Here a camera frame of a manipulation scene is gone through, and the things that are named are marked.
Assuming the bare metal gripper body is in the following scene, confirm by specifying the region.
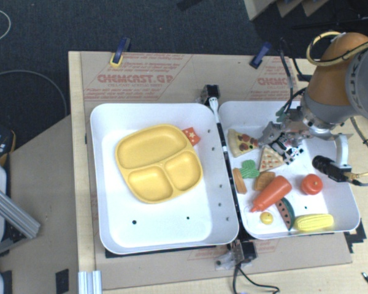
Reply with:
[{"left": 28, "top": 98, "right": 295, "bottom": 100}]
[{"left": 278, "top": 110, "right": 337, "bottom": 141}]

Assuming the toy lattice pie slice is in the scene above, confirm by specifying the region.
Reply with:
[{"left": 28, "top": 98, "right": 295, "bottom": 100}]
[{"left": 258, "top": 145, "right": 286, "bottom": 173}]

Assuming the toy pizza slice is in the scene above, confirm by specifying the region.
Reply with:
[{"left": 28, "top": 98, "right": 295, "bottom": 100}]
[{"left": 227, "top": 129, "right": 260, "bottom": 159}]

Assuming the black and white carton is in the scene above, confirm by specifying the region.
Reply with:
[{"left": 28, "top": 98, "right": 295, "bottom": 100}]
[{"left": 271, "top": 138, "right": 305, "bottom": 166}]

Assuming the green toy broccoli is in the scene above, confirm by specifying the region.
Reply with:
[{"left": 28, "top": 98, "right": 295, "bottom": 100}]
[{"left": 239, "top": 159, "right": 261, "bottom": 180}]

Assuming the brown toy bread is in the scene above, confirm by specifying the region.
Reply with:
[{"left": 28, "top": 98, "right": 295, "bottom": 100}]
[{"left": 253, "top": 171, "right": 277, "bottom": 192}]

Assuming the thin black and white rod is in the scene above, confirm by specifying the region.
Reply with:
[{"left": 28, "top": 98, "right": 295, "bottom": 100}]
[{"left": 209, "top": 97, "right": 245, "bottom": 242}]

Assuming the brown toy sausage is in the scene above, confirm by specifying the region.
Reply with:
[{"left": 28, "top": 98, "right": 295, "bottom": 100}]
[{"left": 232, "top": 167, "right": 248, "bottom": 195}]

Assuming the red toy tomato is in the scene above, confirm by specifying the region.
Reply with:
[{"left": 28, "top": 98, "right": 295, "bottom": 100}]
[{"left": 301, "top": 173, "right": 324, "bottom": 196}]

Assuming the orange carrot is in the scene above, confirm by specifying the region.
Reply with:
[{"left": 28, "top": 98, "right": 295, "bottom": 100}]
[{"left": 250, "top": 175, "right": 293, "bottom": 213}]

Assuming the red packet with yellow star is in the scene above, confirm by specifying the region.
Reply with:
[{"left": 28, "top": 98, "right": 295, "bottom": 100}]
[{"left": 182, "top": 126, "right": 202, "bottom": 147}]

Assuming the white plastic tray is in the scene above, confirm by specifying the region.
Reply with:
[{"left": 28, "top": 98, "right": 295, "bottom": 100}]
[
  {"left": 217, "top": 100, "right": 361, "bottom": 241},
  {"left": 90, "top": 102, "right": 240, "bottom": 255}
]

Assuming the toy watermelon slice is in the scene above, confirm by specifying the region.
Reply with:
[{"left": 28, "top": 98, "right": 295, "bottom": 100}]
[{"left": 274, "top": 197, "right": 296, "bottom": 232}]

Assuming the toy fried egg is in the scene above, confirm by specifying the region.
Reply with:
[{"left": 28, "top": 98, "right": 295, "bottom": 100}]
[{"left": 250, "top": 208, "right": 277, "bottom": 226}]

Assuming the yellow toy corn cob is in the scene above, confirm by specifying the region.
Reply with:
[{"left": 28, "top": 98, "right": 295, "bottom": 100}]
[{"left": 294, "top": 213, "right": 335, "bottom": 233}]

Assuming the yellow divided plate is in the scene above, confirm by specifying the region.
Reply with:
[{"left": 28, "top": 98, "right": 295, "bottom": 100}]
[{"left": 114, "top": 124, "right": 204, "bottom": 205}]

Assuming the brown cardboard board, red print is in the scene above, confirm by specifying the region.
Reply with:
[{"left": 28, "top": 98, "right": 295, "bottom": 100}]
[{"left": 79, "top": 51, "right": 354, "bottom": 290}]

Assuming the black cylinder on white bracket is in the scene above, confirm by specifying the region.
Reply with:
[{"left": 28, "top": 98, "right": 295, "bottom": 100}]
[{"left": 312, "top": 133, "right": 354, "bottom": 183}]

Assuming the black block with thin wires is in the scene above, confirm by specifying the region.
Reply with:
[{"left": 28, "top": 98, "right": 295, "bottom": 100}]
[
  {"left": 198, "top": 84, "right": 220, "bottom": 104},
  {"left": 215, "top": 240, "right": 258, "bottom": 271}
]

